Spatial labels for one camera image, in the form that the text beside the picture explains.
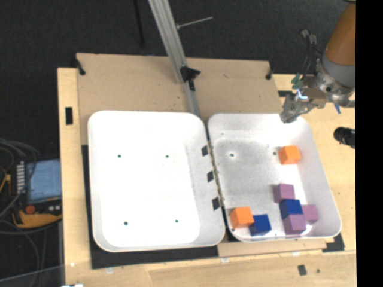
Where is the black cylinder on white bracket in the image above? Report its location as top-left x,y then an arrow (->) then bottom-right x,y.
333,126 -> 356,149

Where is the white plastic tray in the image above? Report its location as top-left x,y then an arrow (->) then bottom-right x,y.
87,109 -> 226,254
206,112 -> 343,243

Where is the brown cardboard board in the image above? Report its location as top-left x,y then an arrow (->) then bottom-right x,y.
75,52 -> 329,258

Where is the blue cube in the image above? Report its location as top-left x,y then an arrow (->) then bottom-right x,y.
248,213 -> 273,237
279,199 -> 304,220

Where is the orange cube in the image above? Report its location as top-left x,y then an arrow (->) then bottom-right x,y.
229,206 -> 255,230
278,145 -> 302,166

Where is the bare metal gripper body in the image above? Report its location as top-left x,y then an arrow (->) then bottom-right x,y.
299,69 -> 356,109

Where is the purple cube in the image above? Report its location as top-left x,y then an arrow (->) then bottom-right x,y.
300,204 -> 320,224
272,183 -> 296,204
282,213 -> 308,237

